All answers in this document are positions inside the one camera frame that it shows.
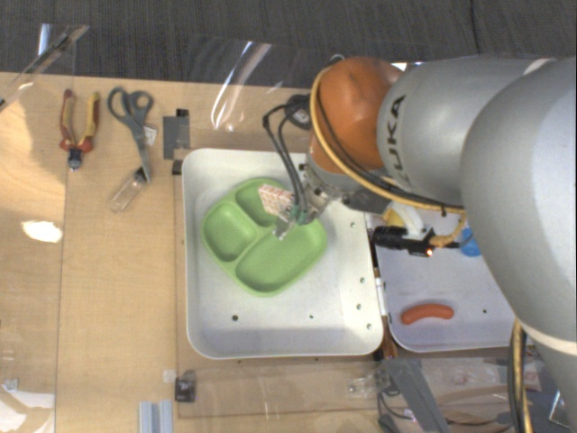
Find red and white carton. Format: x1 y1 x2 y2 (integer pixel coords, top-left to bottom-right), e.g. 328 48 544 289
257 183 297 223

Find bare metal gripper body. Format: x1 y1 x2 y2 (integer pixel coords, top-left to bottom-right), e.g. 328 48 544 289
288 167 348 227

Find white plastic tray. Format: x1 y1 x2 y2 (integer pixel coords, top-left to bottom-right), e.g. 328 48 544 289
180 147 385 360
364 205 520 354

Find red and yellow pliers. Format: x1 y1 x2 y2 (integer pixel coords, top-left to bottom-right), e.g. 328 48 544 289
59 88 102 172

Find black cylinder on white bracket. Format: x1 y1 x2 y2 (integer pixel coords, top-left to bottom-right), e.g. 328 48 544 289
370 203 437 258

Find orange sausage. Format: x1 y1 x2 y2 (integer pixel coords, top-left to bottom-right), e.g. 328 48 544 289
400 303 455 327

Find blue round object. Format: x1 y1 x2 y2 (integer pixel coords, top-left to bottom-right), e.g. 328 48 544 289
460 225 481 258

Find thin black and white rod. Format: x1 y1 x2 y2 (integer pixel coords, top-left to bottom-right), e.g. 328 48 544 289
365 216 389 333

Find grey scissors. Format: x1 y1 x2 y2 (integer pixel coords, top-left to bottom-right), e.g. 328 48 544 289
106 86 156 184

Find clear plastic bottle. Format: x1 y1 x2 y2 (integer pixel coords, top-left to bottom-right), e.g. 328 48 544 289
346 369 391 401
108 168 148 215

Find green divided plate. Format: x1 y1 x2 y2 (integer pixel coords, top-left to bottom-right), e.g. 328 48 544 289
200 177 329 299

